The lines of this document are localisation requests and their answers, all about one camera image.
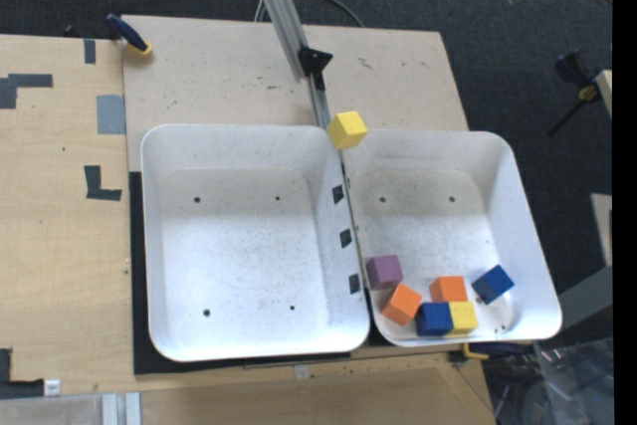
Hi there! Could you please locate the thin black and white rod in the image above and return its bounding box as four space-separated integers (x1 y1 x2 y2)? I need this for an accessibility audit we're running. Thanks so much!
339 148 370 298

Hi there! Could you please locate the blue cube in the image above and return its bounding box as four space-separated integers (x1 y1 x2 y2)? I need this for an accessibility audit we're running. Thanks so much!
414 301 455 338
470 263 517 307

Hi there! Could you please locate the yellow cube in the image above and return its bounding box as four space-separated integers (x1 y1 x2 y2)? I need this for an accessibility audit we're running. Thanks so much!
447 300 480 336
325 109 369 151

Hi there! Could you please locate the pale wood board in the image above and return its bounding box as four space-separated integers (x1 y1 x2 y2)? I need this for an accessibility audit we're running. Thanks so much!
120 13 488 382

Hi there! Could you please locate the orange cube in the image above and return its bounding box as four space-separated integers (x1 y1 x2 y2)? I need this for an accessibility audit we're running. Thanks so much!
428 275 470 305
380 282 424 328

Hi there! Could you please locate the white plastic tray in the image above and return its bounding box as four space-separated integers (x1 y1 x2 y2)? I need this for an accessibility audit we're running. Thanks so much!
341 128 564 348
139 122 372 363

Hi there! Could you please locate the purple cube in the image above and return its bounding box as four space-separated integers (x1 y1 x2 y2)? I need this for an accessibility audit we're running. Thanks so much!
364 254 405 292

